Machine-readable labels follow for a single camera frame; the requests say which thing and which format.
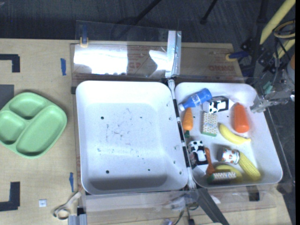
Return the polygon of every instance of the yellow tube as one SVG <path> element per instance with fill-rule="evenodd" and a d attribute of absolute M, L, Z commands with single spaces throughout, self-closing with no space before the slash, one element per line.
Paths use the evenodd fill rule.
<path fill-rule="evenodd" d="M 295 39 L 292 39 L 292 40 L 285 41 L 282 45 L 285 48 L 285 50 L 288 51 L 294 44 L 295 44 Z M 285 54 L 285 52 L 283 51 L 283 49 L 281 47 L 279 47 L 277 49 L 277 52 L 278 52 L 279 59 L 282 58 L 283 55 Z"/>
<path fill-rule="evenodd" d="M 281 7 L 277 10 L 277 12 L 273 15 L 271 20 L 267 23 L 267 25 L 262 30 L 262 36 L 260 45 L 264 43 L 264 41 L 268 38 L 274 28 L 280 23 L 280 21 L 285 17 L 285 15 L 291 10 L 291 8 L 295 5 L 296 0 L 285 0 Z"/>

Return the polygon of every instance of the brush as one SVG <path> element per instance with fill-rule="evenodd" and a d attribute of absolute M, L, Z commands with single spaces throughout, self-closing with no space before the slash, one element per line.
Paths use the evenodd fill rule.
<path fill-rule="evenodd" d="M 176 119 L 177 119 L 178 124 L 180 125 L 178 127 L 180 128 L 181 145 L 183 148 L 183 153 L 184 153 L 184 157 L 186 160 L 186 166 L 187 166 L 187 175 L 188 175 L 187 185 L 188 185 L 189 189 L 193 190 L 193 189 L 196 189 L 197 186 L 193 179 L 192 168 L 191 168 L 190 161 L 188 159 L 188 150 L 187 150 L 186 143 L 184 140 L 182 124 L 181 124 L 181 120 L 180 120 L 180 116 L 179 116 L 179 112 L 178 112 L 177 100 L 176 100 L 176 96 L 175 96 L 175 81 L 173 79 L 169 79 L 168 86 L 169 86 L 169 89 L 171 90 L 171 94 L 172 94 L 172 99 L 173 99 L 175 113 L 176 113 Z"/>

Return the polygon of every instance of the banana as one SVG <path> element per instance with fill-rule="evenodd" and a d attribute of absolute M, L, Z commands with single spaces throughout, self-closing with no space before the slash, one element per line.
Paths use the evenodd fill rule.
<path fill-rule="evenodd" d="M 219 130 L 225 139 L 227 139 L 228 141 L 230 141 L 234 144 L 242 144 L 242 143 L 251 141 L 250 138 L 245 138 L 245 137 L 241 137 L 241 136 L 234 134 L 232 131 L 229 130 L 228 127 L 226 127 L 222 123 L 219 125 Z"/>

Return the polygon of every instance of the sink basin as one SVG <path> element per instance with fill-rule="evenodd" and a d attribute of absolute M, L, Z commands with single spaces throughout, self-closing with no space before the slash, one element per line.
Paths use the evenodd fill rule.
<path fill-rule="evenodd" d="M 188 182 L 171 92 L 158 82 L 76 89 L 81 177 L 93 195 L 179 190 Z"/>

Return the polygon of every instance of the orange object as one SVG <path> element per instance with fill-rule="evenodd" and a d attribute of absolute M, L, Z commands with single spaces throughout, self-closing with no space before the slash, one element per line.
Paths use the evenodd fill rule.
<path fill-rule="evenodd" d="M 214 166 L 212 165 L 212 162 L 211 162 L 211 158 L 210 158 L 210 149 L 209 148 L 204 148 L 204 151 L 205 151 L 205 155 L 206 155 L 206 159 L 207 159 L 207 162 L 208 162 L 208 167 L 206 169 L 206 174 L 211 176 L 213 173 L 216 172 Z"/>
<path fill-rule="evenodd" d="M 190 107 L 186 109 L 186 113 L 184 114 L 182 128 L 184 131 L 190 131 L 193 128 L 193 114 Z"/>
<path fill-rule="evenodd" d="M 249 123 L 245 107 L 237 103 L 234 107 L 234 125 L 233 128 L 238 133 L 245 133 L 249 131 Z"/>

